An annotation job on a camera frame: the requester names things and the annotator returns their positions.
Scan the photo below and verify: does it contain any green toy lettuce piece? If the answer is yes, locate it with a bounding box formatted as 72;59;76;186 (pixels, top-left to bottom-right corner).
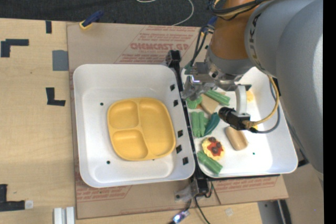
186;95;204;110

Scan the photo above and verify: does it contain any yellow divided plate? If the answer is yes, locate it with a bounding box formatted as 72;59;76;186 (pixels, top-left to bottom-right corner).
107;97;177;162

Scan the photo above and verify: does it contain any thin black rod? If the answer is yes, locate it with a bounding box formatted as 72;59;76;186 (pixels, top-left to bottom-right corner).
173;65;203;182

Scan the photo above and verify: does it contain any green toy asparagus bunch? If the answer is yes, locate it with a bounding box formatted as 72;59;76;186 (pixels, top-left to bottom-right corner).
196;150;224;176
205;89;232;106

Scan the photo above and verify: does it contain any yellow toy pizza red sauce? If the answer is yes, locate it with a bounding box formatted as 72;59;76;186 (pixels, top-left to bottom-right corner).
201;136;226;161

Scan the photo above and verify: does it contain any white plastic tray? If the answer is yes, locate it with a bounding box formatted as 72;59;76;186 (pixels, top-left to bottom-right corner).
181;65;299;178
72;63;196;188

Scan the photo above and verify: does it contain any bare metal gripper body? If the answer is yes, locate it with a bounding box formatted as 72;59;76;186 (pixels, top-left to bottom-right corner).
189;61;244;92

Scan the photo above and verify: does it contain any green toy bean bunch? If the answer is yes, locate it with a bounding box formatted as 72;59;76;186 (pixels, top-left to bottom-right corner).
191;111;209;138

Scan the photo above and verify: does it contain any tan toy bread roll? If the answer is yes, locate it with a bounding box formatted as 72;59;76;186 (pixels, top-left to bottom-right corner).
224;125;249;152

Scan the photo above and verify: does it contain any black cylinder on white bracket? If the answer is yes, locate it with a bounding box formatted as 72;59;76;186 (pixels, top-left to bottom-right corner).
218;84;252;131

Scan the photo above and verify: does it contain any black block with thin wires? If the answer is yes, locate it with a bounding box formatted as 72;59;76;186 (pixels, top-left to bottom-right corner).
191;176;212;197
166;50;182;69

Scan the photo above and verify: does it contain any dark green toy pepper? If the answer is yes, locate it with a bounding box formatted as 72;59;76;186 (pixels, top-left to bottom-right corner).
204;112;221;137

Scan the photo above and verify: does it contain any brown cardboard board red print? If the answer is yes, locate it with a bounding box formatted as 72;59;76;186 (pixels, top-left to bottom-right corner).
66;22;289;220

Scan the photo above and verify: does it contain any tan toy bread slice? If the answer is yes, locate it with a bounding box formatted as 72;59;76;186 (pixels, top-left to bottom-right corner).
199;93;220;115

